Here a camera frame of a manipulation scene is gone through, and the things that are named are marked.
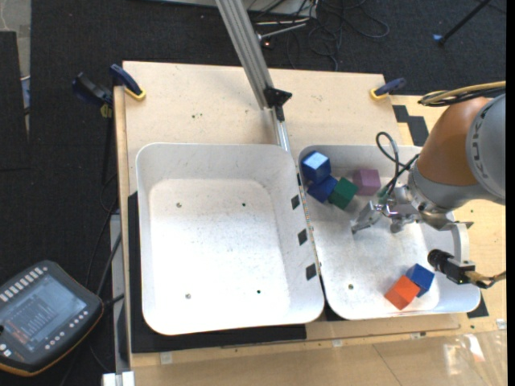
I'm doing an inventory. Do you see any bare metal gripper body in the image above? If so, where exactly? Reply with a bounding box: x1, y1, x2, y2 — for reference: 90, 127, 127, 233
379, 186, 456, 232

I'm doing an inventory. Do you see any green cube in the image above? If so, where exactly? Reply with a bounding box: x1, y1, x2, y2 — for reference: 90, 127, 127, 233
328, 177, 360, 211

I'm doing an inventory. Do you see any purple cube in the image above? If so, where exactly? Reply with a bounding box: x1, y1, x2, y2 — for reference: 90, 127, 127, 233
352, 168, 382, 197

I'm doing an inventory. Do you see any white plastic tray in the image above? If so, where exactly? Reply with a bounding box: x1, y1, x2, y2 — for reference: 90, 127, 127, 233
134, 142, 326, 336
298, 144, 482, 322

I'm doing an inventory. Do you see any blue cube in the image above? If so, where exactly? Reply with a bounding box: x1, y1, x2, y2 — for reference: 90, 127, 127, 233
405, 263, 436, 298
307, 175, 339, 204
300, 150, 332, 186

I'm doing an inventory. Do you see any orange cube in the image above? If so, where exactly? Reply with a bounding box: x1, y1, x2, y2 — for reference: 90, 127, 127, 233
383, 275, 422, 311

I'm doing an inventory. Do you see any pale wood board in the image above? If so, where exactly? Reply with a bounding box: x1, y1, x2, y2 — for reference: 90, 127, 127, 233
122, 60, 462, 368

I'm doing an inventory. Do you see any black cylinder on white bracket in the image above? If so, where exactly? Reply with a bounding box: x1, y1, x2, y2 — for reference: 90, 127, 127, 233
426, 220, 477, 285

